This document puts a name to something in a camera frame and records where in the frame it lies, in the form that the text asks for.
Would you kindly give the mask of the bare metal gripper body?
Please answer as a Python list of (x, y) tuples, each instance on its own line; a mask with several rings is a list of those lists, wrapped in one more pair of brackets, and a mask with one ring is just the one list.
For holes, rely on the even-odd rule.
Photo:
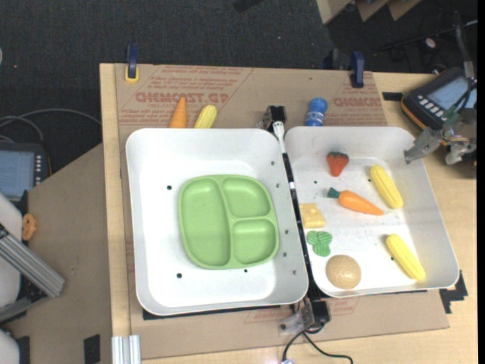
[(461, 108), (459, 111), (449, 108), (439, 111), (437, 115), (440, 122), (438, 138), (443, 145), (476, 143), (477, 111), (475, 108)]

